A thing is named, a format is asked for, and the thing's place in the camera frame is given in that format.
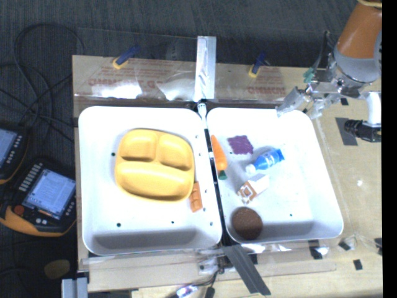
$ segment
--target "black device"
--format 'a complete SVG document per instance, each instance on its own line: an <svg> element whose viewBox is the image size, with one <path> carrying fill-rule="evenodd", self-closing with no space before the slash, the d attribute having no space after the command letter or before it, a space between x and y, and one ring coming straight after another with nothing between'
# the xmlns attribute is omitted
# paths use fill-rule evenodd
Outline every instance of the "black device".
<svg viewBox="0 0 397 298"><path fill-rule="evenodd" d="M19 169L28 141L26 128L0 124L0 184L8 182Z"/></svg>
<svg viewBox="0 0 397 298"><path fill-rule="evenodd" d="M344 124L344 130L367 142L381 142L381 127L372 127L362 120L349 119Z"/></svg>
<svg viewBox="0 0 397 298"><path fill-rule="evenodd" d="M73 177L47 159L34 160L12 184L12 201L0 222L30 235L63 235L76 221Z"/></svg>

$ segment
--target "white plastic tray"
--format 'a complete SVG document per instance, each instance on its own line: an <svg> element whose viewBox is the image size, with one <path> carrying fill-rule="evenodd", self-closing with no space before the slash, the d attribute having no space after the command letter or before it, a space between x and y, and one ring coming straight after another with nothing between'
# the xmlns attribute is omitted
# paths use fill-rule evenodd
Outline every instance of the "white plastic tray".
<svg viewBox="0 0 397 298"><path fill-rule="evenodd" d="M342 233L342 215L307 115L293 111L278 118L273 109L215 108L207 123L228 159L228 179L218 182L226 227L234 240L273 243L335 238ZM233 153L228 138L235 136L247 136L253 154ZM263 229L257 239L245 240L231 220L233 212L244 206L236 192L250 177L246 165L266 146L280 148L285 160L261 171L270 176L270 186L247 206L259 214Z"/></svg>
<svg viewBox="0 0 397 298"><path fill-rule="evenodd" d="M205 210L193 213L189 200L155 203L121 192L114 178L121 138L147 128L186 139L195 158ZM97 255L201 249L215 246L222 227L199 115L188 109L90 107L79 117L83 242Z"/></svg>

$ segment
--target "yellow plastic object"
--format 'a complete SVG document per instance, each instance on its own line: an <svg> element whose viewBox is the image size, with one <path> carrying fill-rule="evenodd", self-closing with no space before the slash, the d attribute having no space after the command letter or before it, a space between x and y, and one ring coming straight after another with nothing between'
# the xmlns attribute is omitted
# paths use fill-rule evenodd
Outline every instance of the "yellow plastic object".
<svg viewBox="0 0 397 298"><path fill-rule="evenodd" d="M256 78L256 76L258 76L258 73L259 73L260 68L258 68L258 70L256 71L256 73L254 73L254 72L253 72L254 67L255 67L255 65L252 65L252 66L250 67L249 72L248 72L248 76L249 76L249 77Z"/></svg>
<svg viewBox="0 0 397 298"><path fill-rule="evenodd" d="M116 155L117 186L153 201L181 201L194 184L192 147L183 138L151 129L134 129L122 138Z"/></svg>
<svg viewBox="0 0 397 298"><path fill-rule="evenodd" d="M115 59L113 60L113 62L112 62L113 67L114 67L116 70L121 70L125 65L128 64L128 60L127 60L127 61L123 62L121 65L119 65L119 64L116 63L117 60L118 60L118 58L115 58Z"/></svg>
<svg viewBox="0 0 397 298"><path fill-rule="evenodd" d="M0 218L0 224L3 224L4 226L10 228L11 230L17 231L19 233L23 234L28 234L28 235L33 235L33 236L38 236L38 237L60 237L70 228L67 229L65 232L41 232L37 230L37 228L30 222L26 221L19 215L15 214L11 206L7 206L6 209L6 216L5 219Z"/></svg>

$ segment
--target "brown round object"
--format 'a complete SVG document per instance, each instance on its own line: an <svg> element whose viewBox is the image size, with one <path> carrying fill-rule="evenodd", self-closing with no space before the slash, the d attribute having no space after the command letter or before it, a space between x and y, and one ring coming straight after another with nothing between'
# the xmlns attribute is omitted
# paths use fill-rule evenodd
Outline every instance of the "brown round object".
<svg viewBox="0 0 397 298"><path fill-rule="evenodd" d="M255 240L263 228L261 217L248 207L240 207L234 212L232 224L236 233L245 240Z"/></svg>

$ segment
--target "plastic bottle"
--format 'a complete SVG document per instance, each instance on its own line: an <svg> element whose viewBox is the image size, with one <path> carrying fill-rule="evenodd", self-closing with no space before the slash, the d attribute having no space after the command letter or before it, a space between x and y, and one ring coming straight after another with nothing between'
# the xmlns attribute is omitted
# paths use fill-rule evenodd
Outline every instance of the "plastic bottle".
<svg viewBox="0 0 397 298"><path fill-rule="evenodd" d="M254 163L247 165L246 172L254 174L257 170L266 170L276 163L284 160L284 156L280 149L271 148L265 153L258 156Z"/></svg>

